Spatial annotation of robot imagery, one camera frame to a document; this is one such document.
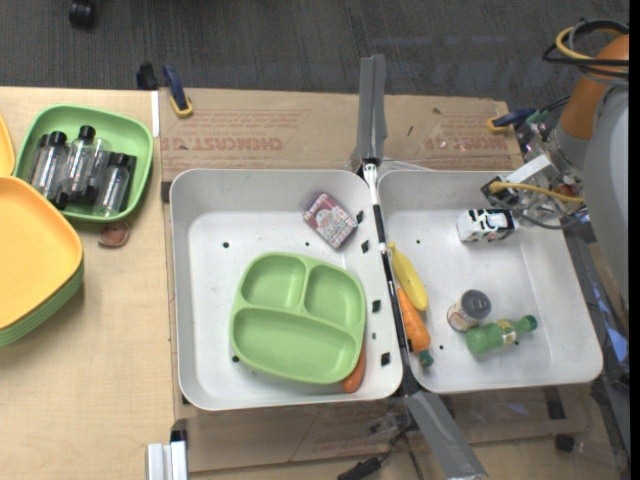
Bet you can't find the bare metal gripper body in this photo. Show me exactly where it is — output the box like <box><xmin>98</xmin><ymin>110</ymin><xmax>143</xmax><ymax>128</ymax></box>
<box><xmin>517</xmin><ymin>120</ymin><xmax>586</xmax><ymax>223</ymax></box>

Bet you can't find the black and white carton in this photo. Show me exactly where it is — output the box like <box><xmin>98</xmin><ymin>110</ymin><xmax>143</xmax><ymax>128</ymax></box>
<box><xmin>455</xmin><ymin>207</ymin><xmax>518</xmax><ymax>244</ymax></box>

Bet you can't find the white plastic tray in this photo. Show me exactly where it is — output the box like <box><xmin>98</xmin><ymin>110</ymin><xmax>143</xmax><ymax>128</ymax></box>
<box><xmin>376</xmin><ymin>168</ymin><xmax>605</xmax><ymax>396</ymax></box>
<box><xmin>168</xmin><ymin>167</ymin><xmax>405</xmax><ymax>412</ymax></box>

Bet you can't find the thin black and white rod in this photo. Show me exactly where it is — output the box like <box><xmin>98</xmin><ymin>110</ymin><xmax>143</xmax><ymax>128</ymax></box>
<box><xmin>361</xmin><ymin>162</ymin><xmax>417</xmax><ymax>372</ymax></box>

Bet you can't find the small can with grey lid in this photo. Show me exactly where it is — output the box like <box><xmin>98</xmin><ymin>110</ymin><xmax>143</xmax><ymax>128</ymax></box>
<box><xmin>445</xmin><ymin>288</ymin><xmax>493</xmax><ymax>334</ymax></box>

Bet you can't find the yellow banana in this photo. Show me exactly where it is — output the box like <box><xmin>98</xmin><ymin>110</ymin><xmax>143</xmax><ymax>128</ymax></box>
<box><xmin>387</xmin><ymin>241</ymin><xmax>430</xmax><ymax>313</ymax></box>

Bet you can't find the green bottle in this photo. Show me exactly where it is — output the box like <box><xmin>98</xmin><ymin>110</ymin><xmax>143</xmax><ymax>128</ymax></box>
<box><xmin>464</xmin><ymin>314</ymin><xmax>539</xmax><ymax>357</ymax></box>

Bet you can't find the pink printed packet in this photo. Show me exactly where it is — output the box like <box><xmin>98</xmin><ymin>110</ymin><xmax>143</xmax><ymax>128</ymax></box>
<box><xmin>302</xmin><ymin>191</ymin><xmax>360</xmax><ymax>250</ymax></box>

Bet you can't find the orange carrot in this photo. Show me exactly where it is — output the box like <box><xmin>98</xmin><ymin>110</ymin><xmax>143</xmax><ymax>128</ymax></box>
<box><xmin>396</xmin><ymin>287</ymin><xmax>436</xmax><ymax>369</ymax></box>

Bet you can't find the brown cardboard board red print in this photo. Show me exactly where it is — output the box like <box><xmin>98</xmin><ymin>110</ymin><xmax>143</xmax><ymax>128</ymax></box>
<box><xmin>158</xmin><ymin>86</ymin><xmax>592</xmax><ymax>474</ymax></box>

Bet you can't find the green divided plate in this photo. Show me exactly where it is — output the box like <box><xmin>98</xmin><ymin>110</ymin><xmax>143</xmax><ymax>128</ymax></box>
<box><xmin>228</xmin><ymin>251</ymin><xmax>368</xmax><ymax>386</ymax></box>

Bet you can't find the green square plate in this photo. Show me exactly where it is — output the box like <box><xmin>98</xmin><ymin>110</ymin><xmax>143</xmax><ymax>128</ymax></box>
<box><xmin>13</xmin><ymin>103</ymin><xmax>155</xmax><ymax>223</ymax></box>

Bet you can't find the clear plastic bottle black cap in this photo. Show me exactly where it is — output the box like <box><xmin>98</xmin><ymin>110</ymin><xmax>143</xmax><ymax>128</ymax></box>
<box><xmin>89</xmin><ymin>136</ymin><xmax>114</xmax><ymax>194</ymax></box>
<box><xmin>29</xmin><ymin>130</ymin><xmax>70</xmax><ymax>201</ymax></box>
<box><xmin>61</xmin><ymin>124</ymin><xmax>99</xmax><ymax>204</ymax></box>
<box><xmin>92</xmin><ymin>152</ymin><xmax>133</xmax><ymax>219</ymax></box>

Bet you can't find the yellow plate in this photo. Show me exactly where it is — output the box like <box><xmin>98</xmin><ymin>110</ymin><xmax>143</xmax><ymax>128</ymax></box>
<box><xmin>0</xmin><ymin>112</ymin><xmax>17</xmax><ymax>177</ymax></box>
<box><xmin>0</xmin><ymin>174</ymin><xmax>85</xmax><ymax>331</ymax></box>

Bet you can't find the black cylinder on white bracket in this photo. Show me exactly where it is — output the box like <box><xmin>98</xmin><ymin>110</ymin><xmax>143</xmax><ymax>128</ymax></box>
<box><xmin>480</xmin><ymin>154</ymin><xmax>553</xmax><ymax>208</ymax></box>

